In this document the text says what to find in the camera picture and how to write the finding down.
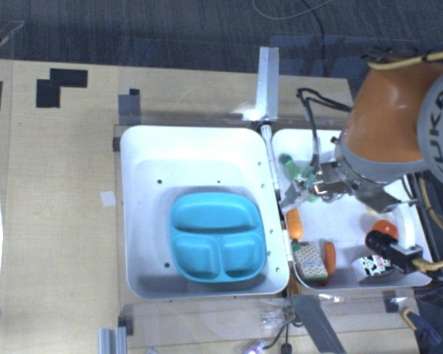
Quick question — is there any orange sausage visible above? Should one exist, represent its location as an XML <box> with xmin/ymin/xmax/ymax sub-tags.
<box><xmin>323</xmin><ymin>241</ymin><xmax>337</xmax><ymax>277</ymax></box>

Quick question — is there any green bottle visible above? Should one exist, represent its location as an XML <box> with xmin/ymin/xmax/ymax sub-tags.
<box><xmin>278</xmin><ymin>153</ymin><xmax>304</xmax><ymax>180</ymax></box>

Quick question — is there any orange round fruit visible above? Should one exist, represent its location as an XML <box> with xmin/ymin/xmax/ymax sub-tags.
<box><xmin>371</xmin><ymin>219</ymin><xmax>399</xmax><ymax>241</ymax></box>

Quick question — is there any blue divided plate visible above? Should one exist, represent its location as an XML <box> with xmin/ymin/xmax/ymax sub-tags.
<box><xmin>168</xmin><ymin>192</ymin><xmax>268</xmax><ymax>284</ymax></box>

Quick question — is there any black cylinder on white bracket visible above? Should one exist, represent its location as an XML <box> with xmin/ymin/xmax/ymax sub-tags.
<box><xmin>365</xmin><ymin>204</ymin><xmax>425</xmax><ymax>274</ymax></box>

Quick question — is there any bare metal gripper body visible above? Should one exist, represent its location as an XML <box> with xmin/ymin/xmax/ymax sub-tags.
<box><xmin>314</xmin><ymin>160</ymin><xmax>358</xmax><ymax>203</ymax></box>

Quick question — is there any yellow patterned carton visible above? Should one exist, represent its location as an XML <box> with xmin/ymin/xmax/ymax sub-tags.
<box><xmin>292</xmin><ymin>244</ymin><xmax>329</xmax><ymax>281</ymax></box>

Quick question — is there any orange carrot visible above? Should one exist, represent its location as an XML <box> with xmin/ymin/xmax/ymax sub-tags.
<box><xmin>285</xmin><ymin>207</ymin><xmax>305</xmax><ymax>243</ymax></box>

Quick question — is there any white plastic tray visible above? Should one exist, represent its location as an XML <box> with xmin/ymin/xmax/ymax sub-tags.
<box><xmin>119</xmin><ymin>125</ymin><xmax>291</xmax><ymax>302</ymax></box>
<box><xmin>271</xmin><ymin>128</ymin><xmax>435</xmax><ymax>291</ymax></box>

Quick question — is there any white cow print carton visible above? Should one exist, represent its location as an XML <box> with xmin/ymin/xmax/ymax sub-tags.
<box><xmin>351</xmin><ymin>254</ymin><xmax>393</xmax><ymax>284</ymax></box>

